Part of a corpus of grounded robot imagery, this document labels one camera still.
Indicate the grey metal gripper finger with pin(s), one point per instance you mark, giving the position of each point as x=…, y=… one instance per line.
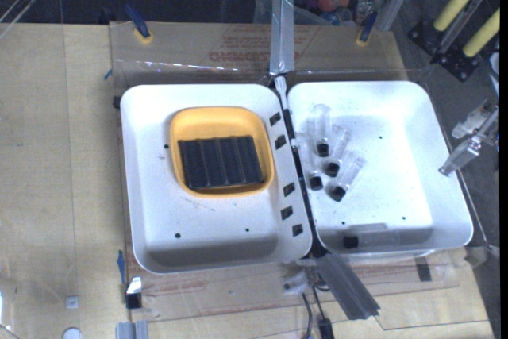
x=460, y=159
x=468, y=127

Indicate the thin black and white rod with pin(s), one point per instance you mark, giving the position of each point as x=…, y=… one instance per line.
x=288, y=123

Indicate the yellow rectangular bowl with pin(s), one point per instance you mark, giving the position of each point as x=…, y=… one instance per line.
x=218, y=123

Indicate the white plastic tray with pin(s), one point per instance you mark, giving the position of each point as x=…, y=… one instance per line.
x=222, y=218
x=397, y=170

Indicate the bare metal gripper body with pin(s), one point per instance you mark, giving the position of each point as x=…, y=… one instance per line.
x=490, y=119

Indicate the black ribbed rectangular insert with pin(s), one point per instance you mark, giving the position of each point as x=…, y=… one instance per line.
x=220, y=162

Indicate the clear plastic bottle black cap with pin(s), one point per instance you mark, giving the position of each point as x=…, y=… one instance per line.
x=322, y=148
x=316, y=183
x=337, y=193
x=332, y=169

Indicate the brown cardboard board red print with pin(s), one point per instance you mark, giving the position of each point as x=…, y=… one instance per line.
x=166, y=47

